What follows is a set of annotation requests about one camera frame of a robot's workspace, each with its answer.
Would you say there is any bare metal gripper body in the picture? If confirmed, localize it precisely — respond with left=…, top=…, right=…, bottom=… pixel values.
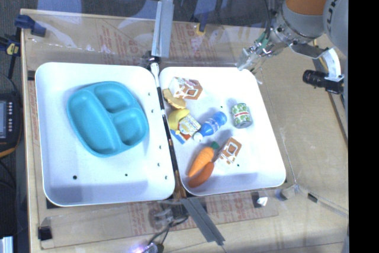
left=250, top=18, right=294, bottom=57

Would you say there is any green and white can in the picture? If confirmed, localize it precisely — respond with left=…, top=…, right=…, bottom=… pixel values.
left=231, top=102, right=253, bottom=129

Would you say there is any blue and white bottle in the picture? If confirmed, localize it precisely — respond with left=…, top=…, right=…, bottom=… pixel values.
left=193, top=111, right=228, bottom=143

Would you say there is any tan biscuit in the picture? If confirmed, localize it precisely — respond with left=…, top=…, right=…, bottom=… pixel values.
left=162, top=88, right=187, bottom=110

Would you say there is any colourful printed carton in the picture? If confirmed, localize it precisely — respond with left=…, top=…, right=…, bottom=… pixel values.
left=174, top=114, right=202, bottom=145

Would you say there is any small brown and white carton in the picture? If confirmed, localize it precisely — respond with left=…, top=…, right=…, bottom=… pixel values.
left=218, top=136, right=243, bottom=165

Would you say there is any white plastic tray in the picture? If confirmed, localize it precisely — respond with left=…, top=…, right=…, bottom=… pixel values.
left=34, top=61, right=176, bottom=207
left=159, top=66, right=287, bottom=197

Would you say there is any thin black and white rod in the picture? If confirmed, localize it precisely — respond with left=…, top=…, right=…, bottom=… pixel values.
left=150, top=62, right=187, bottom=198

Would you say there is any orange carrot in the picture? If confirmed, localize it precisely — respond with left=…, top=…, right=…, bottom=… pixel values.
left=187, top=141, right=221, bottom=178

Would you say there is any blue divided plate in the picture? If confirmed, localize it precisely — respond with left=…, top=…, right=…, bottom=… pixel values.
left=66, top=81, right=150, bottom=158

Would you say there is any brown cardboard board red print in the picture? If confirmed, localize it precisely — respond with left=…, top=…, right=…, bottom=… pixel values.
left=26, top=19, right=281, bottom=237

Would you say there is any black cylinder on white bracket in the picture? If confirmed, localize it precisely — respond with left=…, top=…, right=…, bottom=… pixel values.
left=302, top=47, right=345, bottom=95

